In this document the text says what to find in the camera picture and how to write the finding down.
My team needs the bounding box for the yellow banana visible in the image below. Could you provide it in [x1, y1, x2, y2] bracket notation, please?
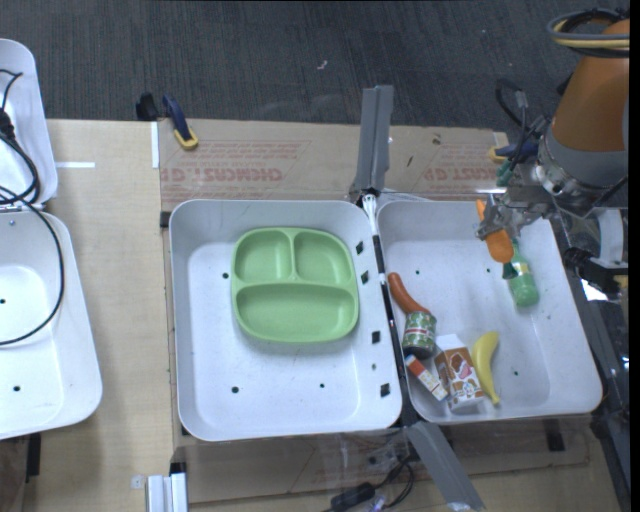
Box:
[470, 330, 503, 408]

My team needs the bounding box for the small red and white carton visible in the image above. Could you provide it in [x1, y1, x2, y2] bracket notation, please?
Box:
[404, 353, 450, 403]

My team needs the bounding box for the black block with wires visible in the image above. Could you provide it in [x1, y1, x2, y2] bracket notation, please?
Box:
[329, 481, 377, 512]

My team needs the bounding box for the green divided plate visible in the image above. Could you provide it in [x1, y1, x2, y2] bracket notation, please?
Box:
[230, 226, 362, 345]

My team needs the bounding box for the green bottle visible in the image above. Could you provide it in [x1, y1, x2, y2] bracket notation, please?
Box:
[506, 239, 542, 308]

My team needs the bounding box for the red sausage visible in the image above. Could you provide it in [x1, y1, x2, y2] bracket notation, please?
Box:
[387, 271, 433, 317]

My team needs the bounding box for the small green and red can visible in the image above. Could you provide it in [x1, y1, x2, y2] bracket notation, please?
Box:
[400, 310, 438, 360]

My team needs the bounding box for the orange carrot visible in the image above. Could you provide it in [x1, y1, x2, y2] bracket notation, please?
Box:
[476, 198, 522, 281]

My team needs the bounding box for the brown cardboard board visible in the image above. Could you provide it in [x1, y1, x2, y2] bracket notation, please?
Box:
[156, 117, 592, 504]

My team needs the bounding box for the brown and white carton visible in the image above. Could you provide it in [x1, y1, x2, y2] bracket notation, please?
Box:
[433, 333, 488, 414]

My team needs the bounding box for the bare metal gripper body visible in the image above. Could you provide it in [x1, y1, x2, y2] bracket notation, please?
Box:
[492, 145, 609, 227]

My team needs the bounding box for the white plastic tray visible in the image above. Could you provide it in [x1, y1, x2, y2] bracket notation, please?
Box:
[168, 198, 404, 443]
[375, 199, 605, 427]

